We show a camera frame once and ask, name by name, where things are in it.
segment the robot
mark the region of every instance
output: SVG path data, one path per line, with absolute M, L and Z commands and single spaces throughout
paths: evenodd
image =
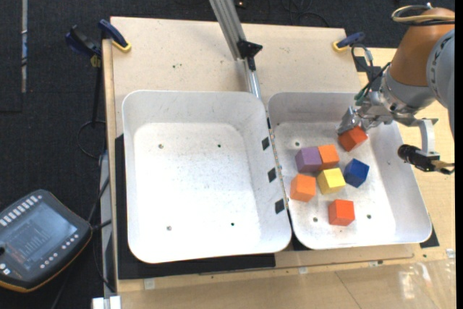
M 416 11 L 423 12 L 404 15 Z M 415 116 L 437 99 L 449 110 L 451 133 L 455 138 L 455 13 L 428 3 L 399 8 L 391 18 L 410 27 L 392 61 L 376 76 L 369 76 L 369 83 L 355 96 L 355 105 L 347 109 L 336 131 L 340 135 L 360 126 L 367 132 L 381 123 L 393 121 L 419 127 L 422 147 L 402 145 L 398 149 L 399 157 L 424 172 L 451 174 L 454 164 L 441 161 L 434 151 L 433 125 L 437 119 Z

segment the black floor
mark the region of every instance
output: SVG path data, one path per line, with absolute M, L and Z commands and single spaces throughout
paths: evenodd
M 292 1 L 289 12 L 289 0 L 247 0 L 247 8 L 238 9 L 239 17 L 242 22 L 342 27 L 347 34 L 363 31 L 366 46 L 397 47 L 406 31 L 390 21 L 397 7 L 430 2 L 455 9 L 455 0 Z M 0 112 L 0 208 L 42 187 L 82 217 L 90 212 L 98 189 L 98 161 L 80 150 L 76 137 L 92 116 L 95 69 L 67 48 L 64 36 L 77 24 L 98 40 L 98 21 L 117 15 L 215 20 L 207 0 L 29 0 L 27 92 L 20 112 Z M 4 32 L 6 24 L 0 27 Z M 100 107 L 98 118 L 104 119 L 102 99 Z M 103 136 L 101 127 L 87 128 L 82 144 L 98 153 Z M 91 247 L 77 262 L 57 308 L 89 308 L 93 297 L 103 295 Z M 0 308 L 50 308 L 63 278 L 31 294 L 0 289 Z

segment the cube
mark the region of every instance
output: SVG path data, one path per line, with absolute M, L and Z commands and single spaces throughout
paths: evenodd
M 324 195 L 338 192 L 346 185 L 346 181 L 339 167 L 322 170 L 317 176 L 317 182 L 320 191 Z
M 296 154 L 296 165 L 299 173 L 317 172 L 321 166 L 321 157 L 318 148 L 301 148 Z
M 344 168 L 343 175 L 346 183 L 358 188 L 366 179 L 370 167 L 353 158 Z
M 319 145 L 318 152 L 321 157 L 320 170 L 334 168 L 339 163 L 338 151 L 334 144 Z
M 309 202 L 316 192 L 316 179 L 309 175 L 298 174 L 291 181 L 289 197 L 293 200 Z
M 347 152 L 350 152 L 353 149 L 357 148 L 367 139 L 367 133 L 364 132 L 360 126 L 353 127 L 352 129 L 347 130 L 346 132 L 343 132 L 340 136 L 338 136 L 339 143 L 341 143 L 342 147 Z
M 354 202 L 334 200 L 328 206 L 328 220 L 331 225 L 348 226 L 355 220 Z

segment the blue block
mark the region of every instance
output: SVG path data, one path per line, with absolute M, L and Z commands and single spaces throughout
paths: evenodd
M 367 164 L 353 158 L 344 169 L 344 179 L 346 183 L 358 188 L 366 179 L 370 167 Z

